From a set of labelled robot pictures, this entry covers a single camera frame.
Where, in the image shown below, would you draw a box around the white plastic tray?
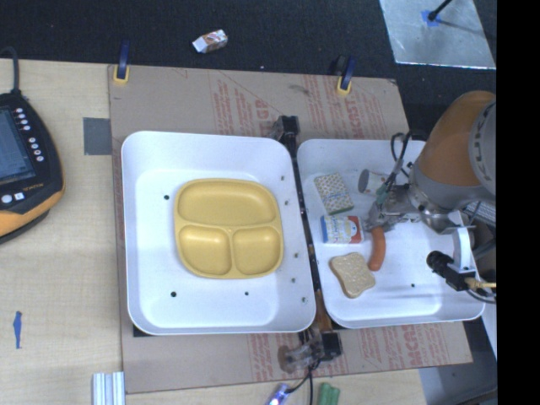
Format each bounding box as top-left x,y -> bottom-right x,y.
121,130 -> 317,337
296,138 -> 486,330

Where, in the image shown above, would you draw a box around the white blue red carton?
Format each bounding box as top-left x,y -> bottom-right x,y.
319,214 -> 365,245

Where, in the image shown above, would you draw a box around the orange sausage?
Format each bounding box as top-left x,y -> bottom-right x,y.
366,225 -> 387,273

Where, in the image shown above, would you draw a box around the slice of toast bread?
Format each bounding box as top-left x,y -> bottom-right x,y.
328,251 -> 376,300

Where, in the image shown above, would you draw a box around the green ribbed toy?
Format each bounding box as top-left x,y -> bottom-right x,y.
316,381 -> 342,405

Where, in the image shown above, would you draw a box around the white and grey can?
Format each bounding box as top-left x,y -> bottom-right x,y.
358,169 -> 390,197

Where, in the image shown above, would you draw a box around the yellow divided plate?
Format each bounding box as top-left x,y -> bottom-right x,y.
173,178 -> 284,279

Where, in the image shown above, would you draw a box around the brown cardboard board red print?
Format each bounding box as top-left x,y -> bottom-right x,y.
107,64 -> 474,395

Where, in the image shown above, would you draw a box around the green patterned carton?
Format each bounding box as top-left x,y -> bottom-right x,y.
313,172 -> 355,216

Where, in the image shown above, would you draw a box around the black block with thin wires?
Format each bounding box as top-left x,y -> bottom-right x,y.
320,331 -> 343,360
269,115 -> 300,142

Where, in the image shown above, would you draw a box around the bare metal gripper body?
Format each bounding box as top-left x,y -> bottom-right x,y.
373,183 -> 457,235

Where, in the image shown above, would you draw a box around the black cylinder on white bracket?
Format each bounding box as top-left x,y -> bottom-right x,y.
425,223 -> 483,292

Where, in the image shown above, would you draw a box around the white and orange packet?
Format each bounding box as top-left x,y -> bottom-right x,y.
192,29 -> 230,54

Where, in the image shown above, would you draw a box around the thin black and white rod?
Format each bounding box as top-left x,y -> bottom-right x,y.
288,138 -> 328,332

